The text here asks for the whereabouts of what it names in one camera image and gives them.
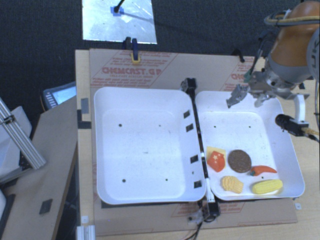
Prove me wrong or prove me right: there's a black block with thin wires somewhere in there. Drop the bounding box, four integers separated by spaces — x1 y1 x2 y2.
180 77 198 93
203 200 221 222

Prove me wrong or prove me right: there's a white plastic tray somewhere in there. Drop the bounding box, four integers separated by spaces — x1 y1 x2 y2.
194 90 306 202
93 86 208 206

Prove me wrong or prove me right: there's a thin black and white rod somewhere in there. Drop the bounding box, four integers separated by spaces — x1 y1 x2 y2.
189 91 215 205

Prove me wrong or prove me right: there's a brown round biscuit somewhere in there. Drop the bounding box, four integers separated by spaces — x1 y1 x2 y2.
227 149 252 174

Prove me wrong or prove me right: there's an orange red chili pepper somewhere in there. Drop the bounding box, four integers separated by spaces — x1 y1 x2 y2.
249 165 278 177

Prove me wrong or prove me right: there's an orange red toy carton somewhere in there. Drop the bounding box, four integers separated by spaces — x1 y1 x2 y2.
206 150 226 173

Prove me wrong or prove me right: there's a yellow ridged chip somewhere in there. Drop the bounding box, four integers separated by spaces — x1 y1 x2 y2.
220 175 245 194

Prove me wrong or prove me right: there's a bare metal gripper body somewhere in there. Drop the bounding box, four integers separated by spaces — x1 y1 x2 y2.
247 71 298 100

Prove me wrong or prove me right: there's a yellow corn cob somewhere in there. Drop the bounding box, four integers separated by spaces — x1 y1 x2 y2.
251 179 284 195

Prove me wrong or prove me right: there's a brown cardboard board red print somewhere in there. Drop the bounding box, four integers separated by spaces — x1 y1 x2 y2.
88 48 299 237

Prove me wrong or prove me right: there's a black cylinder on white bracket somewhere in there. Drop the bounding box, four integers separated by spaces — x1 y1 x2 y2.
274 93 311 137

